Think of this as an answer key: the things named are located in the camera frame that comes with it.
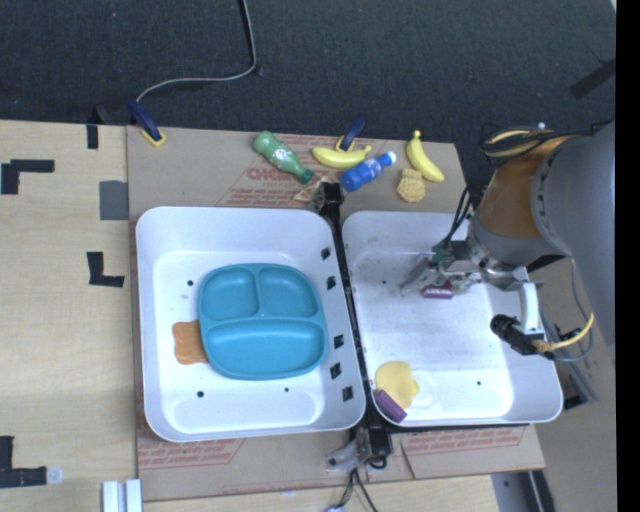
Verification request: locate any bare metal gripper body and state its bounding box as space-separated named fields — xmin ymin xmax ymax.
xmin=433 ymin=240 xmax=531 ymax=294

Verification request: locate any white plastic tray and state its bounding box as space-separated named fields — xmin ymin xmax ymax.
xmin=134 ymin=205 xmax=368 ymax=444
xmin=341 ymin=209 xmax=565 ymax=429

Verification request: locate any thin black rod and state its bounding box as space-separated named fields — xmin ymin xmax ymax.
xmin=323 ymin=198 xmax=384 ymax=474

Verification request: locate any yellow waffle biscuit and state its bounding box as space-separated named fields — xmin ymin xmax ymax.
xmin=395 ymin=168 xmax=427 ymax=204

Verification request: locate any yellow round toy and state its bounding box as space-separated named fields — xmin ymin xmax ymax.
xmin=374 ymin=360 xmax=421 ymax=410

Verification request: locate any white round toy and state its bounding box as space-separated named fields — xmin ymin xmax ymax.
xmin=408 ymin=368 xmax=442 ymax=410

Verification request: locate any yellow banana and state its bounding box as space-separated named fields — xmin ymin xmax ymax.
xmin=405 ymin=129 xmax=446 ymax=184
xmin=311 ymin=144 xmax=374 ymax=170

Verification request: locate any blue bottle with white cap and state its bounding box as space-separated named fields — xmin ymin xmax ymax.
xmin=339 ymin=151 xmax=398 ymax=194

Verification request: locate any purple cylinder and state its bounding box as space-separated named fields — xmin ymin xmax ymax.
xmin=374 ymin=389 xmax=409 ymax=424

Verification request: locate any pizza slice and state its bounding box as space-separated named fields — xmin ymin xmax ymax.
xmin=292 ymin=175 xmax=335 ymax=204

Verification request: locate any blue divided plate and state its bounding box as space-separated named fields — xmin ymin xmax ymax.
xmin=197 ymin=262 xmax=330 ymax=382

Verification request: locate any green bottle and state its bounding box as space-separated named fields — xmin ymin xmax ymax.
xmin=251 ymin=130 xmax=315 ymax=185

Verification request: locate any orange bread slice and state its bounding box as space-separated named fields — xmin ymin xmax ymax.
xmin=171 ymin=319 xmax=209 ymax=367

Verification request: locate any brown cardboard board red print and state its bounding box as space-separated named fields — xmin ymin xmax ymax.
xmin=125 ymin=124 xmax=547 ymax=502

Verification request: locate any black cylinder on white bracket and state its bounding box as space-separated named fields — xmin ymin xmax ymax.
xmin=489 ymin=279 xmax=547 ymax=358

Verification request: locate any black block with thin wires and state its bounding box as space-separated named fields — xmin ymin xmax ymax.
xmin=316 ymin=181 xmax=347 ymax=217
xmin=357 ymin=426 xmax=394 ymax=460

